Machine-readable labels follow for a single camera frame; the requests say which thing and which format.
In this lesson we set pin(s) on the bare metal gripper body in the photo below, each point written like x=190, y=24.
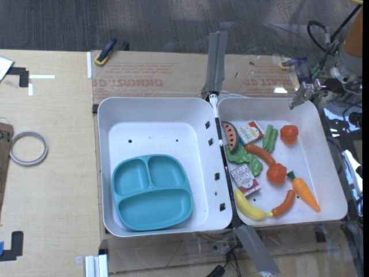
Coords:
x=334, y=86

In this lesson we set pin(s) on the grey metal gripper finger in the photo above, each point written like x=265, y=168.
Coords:
x=311, y=86
x=298, y=98

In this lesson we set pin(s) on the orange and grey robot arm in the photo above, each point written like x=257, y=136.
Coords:
x=354, y=36

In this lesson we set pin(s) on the green beans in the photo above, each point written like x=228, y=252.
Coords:
x=270, y=138

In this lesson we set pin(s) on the white and red carton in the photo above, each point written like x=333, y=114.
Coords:
x=245, y=180
x=250, y=133

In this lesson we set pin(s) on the white plastic tray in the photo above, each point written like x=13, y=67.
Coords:
x=311, y=160
x=161, y=131

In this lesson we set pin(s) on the orange sausage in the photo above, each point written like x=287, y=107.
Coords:
x=261, y=153
x=285, y=203

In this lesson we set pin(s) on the watermelon slice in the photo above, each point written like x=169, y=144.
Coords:
x=231, y=136

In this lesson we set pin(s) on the green lettuce leaf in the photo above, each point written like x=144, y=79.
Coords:
x=239, y=156

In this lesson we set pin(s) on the orange carrot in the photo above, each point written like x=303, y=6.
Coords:
x=304, y=190

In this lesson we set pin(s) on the yellow banana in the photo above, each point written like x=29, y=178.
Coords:
x=249, y=208

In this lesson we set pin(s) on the brown cardboard board red print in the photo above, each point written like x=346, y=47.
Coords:
x=161, y=76

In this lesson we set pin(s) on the blue divided plate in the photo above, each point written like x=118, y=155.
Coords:
x=152, y=203

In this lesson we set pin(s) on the white tape roll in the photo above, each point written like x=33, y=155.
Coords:
x=14, y=157

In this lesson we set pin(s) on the brown cardboard piece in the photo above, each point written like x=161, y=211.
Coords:
x=4, y=166

